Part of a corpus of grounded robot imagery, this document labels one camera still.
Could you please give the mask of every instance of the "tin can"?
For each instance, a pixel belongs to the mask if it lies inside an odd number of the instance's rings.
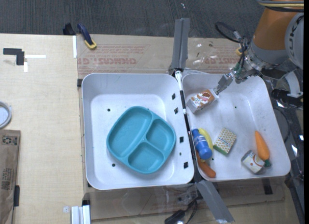
[[[265,162],[252,150],[245,153],[245,155],[241,158],[241,162],[255,174],[259,173],[265,164]]]

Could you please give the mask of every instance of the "banana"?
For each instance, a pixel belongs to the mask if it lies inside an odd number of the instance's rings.
[[[206,139],[206,141],[208,142],[208,147],[213,152],[213,144],[212,144],[212,140],[211,140],[211,137],[208,134],[208,132],[206,130],[204,130],[203,128],[198,128],[198,132],[199,132],[199,134],[201,134]]]

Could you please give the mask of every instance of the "gray carpet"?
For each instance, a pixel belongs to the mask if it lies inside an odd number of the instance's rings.
[[[0,0],[0,33],[60,35],[82,22],[93,34],[171,37],[189,17],[190,37],[222,37],[217,21],[251,37],[263,10],[255,0]]]

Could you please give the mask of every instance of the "blue plate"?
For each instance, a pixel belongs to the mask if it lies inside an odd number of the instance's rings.
[[[110,153],[129,168],[153,173],[164,164],[176,142],[174,129],[141,106],[126,110],[107,136]]]

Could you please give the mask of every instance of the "sponge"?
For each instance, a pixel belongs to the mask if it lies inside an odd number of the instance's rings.
[[[232,131],[223,128],[218,138],[213,143],[213,148],[223,153],[224,155],[227,155],[230,152],[236,137],[237,136]]]

